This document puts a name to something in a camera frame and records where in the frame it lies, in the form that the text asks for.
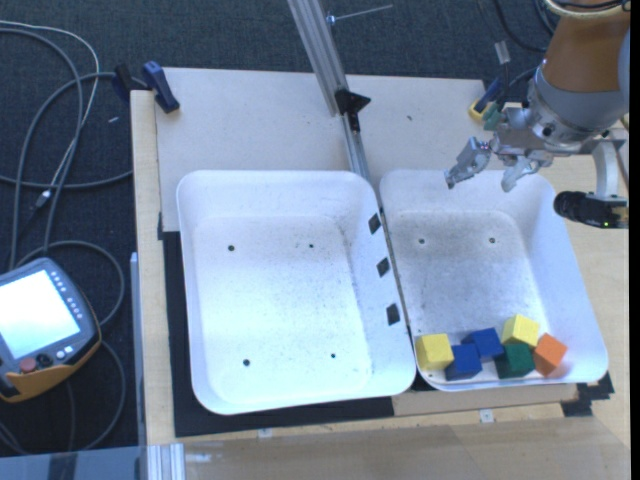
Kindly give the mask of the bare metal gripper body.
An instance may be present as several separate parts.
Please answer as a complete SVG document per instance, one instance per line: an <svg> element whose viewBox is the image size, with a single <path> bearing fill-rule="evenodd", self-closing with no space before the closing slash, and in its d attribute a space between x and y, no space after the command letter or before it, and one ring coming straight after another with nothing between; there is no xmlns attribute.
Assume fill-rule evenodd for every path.
<svg viewBox="0 0 640 480"><path fill-rule="evenodd" d="M583 154L597 130L576 127L553 112L507 107L496 121L491 150L504 158L550 161L552 157Z"/></svg>

